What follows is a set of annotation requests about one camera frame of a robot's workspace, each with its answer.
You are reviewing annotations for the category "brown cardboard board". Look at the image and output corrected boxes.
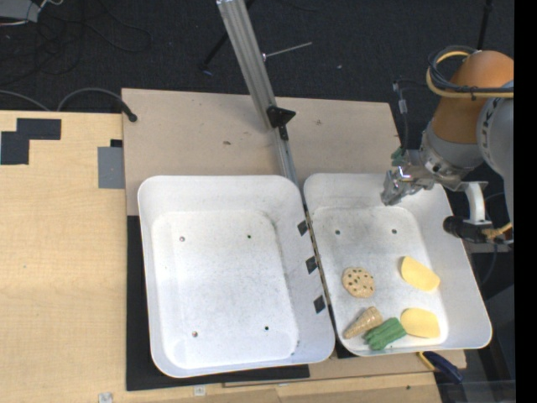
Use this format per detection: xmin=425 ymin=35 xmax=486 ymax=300
xmin=121 ymin=88 xmax=467 ymax=389

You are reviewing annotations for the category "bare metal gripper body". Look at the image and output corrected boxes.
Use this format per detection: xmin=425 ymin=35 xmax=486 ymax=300
xmin=397 ymin=149 xmax=465 ymax=193

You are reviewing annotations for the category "white plastic tray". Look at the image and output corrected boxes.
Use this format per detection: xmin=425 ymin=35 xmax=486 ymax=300
xmin=137 ymin=175 xmax=336 ymax=379
xmin=302 ymin=172 xmax=493 ymax=358

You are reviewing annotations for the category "yellow half-oval slice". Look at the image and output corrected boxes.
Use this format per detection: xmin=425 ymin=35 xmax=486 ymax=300
xmin=399 ymin=307 xmax=442 ymax=339
xmin=399 ymin=255 xmax=441 ymax=294

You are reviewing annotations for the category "tan chocolate chip biscuit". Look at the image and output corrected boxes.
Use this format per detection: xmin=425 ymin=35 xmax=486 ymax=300
xmin=341 ymin=266 xmax=376 ymax=300

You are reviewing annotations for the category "black cylinder on white bracket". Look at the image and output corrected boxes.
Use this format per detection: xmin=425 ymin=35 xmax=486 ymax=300
xmin=442 ymin=181 xmax=495 ymax=243

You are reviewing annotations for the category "green asparagus bundle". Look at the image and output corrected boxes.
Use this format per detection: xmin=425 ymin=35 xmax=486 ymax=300
xmin=362 ymin=317 xmax=408 ymax=351

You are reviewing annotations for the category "tan ribbed cone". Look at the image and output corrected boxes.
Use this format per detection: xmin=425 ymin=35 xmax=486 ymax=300
xmin=342 ymin=306 xmax=384 ymax=340

